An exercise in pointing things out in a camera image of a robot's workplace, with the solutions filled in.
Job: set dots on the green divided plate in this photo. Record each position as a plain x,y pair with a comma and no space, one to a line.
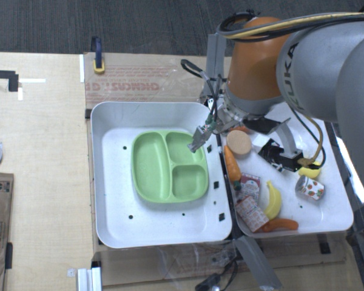
151,165

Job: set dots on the orange patterned packet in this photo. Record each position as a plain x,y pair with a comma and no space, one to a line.
251,213

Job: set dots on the red and white carton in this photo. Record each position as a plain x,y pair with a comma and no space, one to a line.
250,185

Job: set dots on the white plastic tray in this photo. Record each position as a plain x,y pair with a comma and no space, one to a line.
321,217
157,223

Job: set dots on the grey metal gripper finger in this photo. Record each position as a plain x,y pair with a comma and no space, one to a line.
196,139
205,136

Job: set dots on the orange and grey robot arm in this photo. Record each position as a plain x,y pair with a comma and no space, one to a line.
315,71

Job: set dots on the white can with strawberry print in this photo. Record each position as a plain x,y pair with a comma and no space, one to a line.
311,189

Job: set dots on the orange sausage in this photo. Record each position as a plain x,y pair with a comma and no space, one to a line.
280,224

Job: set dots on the orange carrot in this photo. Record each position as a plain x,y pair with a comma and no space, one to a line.
232,165

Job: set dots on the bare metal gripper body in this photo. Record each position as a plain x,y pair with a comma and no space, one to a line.
229,118

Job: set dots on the beige round biscuit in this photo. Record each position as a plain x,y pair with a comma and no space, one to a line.
239,142

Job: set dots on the black cylinder on white bracket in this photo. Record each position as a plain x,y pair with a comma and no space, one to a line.
280,156

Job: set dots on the yellow banana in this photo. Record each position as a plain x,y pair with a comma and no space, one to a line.
274,203

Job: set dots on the yellow curved toy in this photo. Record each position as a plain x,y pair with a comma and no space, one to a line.
310,172

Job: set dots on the brown cardboard board red print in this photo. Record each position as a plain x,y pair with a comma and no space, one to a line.
133,83

